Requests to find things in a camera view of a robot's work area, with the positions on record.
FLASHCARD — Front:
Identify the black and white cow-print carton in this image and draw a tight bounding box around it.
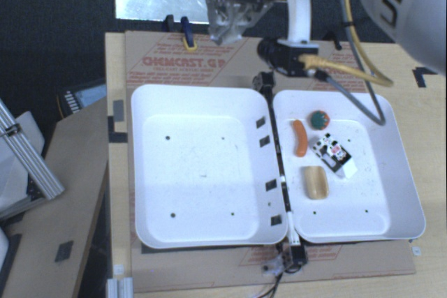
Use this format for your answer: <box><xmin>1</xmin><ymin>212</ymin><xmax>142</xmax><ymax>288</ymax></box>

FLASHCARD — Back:
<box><xmin>312</xmin><ymin>133</ymin><xmax>359</xmax><ymax>180</ymax></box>

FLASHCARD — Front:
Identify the brown cardboard board red print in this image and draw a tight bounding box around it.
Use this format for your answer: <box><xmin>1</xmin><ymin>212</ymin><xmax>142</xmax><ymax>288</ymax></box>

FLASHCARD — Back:
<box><xmin>124</xmin><ymin>30</ymin><xmax>417</xmax><ymax>294</ymax></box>

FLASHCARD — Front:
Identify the black block with thin wires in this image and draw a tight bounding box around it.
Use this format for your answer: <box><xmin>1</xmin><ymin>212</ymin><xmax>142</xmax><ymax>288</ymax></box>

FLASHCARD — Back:
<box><xmin>281</xmin><ymin>243</ymin><xmax>309</xmax><ymax>274</ymax></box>
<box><xmin>251</xmin><ymin>70</ymin><xmax>277</xmax><ymax>92</ymax></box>

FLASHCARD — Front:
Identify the black cylinder on white bracket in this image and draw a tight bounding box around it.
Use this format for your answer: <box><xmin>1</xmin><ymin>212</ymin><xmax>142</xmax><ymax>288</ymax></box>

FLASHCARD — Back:
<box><xmin>257</xmin><ymin>0</ymin><xmax>321</xmax><ymax>77</ymax></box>

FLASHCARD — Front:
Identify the green and orange round toy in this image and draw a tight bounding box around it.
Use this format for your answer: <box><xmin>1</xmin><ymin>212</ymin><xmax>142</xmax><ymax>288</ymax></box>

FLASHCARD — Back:
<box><xmin>310</xmin><ymin>110</ymin><xmax>331</xmax><ymax>130</ymax></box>

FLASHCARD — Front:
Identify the tan bread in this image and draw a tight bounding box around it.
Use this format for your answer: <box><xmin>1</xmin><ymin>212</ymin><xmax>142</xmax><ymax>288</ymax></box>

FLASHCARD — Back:
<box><xmin>302</xmin><ymin>165</ymin><xmax>330</xmax><ymax>200</ymax></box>

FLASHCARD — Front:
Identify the thin black and white rod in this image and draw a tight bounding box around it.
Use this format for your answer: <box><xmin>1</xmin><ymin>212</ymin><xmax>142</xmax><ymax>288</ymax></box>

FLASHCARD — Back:
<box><xmin>262</xmin><ymin>85</ymin><xmax>301</xmax><ymax>246</ymax></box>

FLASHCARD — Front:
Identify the white plastic tray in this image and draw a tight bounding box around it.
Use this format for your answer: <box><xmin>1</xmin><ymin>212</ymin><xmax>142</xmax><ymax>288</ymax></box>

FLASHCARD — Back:
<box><xmin>130</xmin><ymin>83</ymin><xmax>289</xmax><ymax>249</ymax></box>
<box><xmin>272</xmin><ymin>89</ymin><xmax>427</xmax><ymax>244</ymax></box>

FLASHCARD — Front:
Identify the orange sausage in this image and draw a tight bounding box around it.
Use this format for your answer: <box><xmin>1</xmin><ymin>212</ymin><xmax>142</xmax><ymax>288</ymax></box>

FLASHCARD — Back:
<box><xmin>292</xmin><ymin>119</ymin><xmax>309</xmax><ymax>158</ymax></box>

